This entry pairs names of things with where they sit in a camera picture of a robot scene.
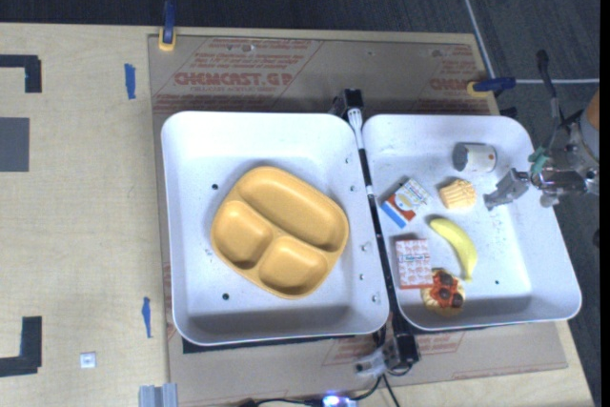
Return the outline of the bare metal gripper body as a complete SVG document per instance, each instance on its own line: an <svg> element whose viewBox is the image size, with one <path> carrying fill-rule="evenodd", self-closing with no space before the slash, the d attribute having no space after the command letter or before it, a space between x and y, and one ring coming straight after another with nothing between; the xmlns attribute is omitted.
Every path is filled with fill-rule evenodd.
<svg viewBox="0 0 610 407"><path fill-rule="evenodd" d="M548 167L534 173L531 181L547 196L559 197L568 193L599 194L599 172L595 169L577 171Z"/></svg>

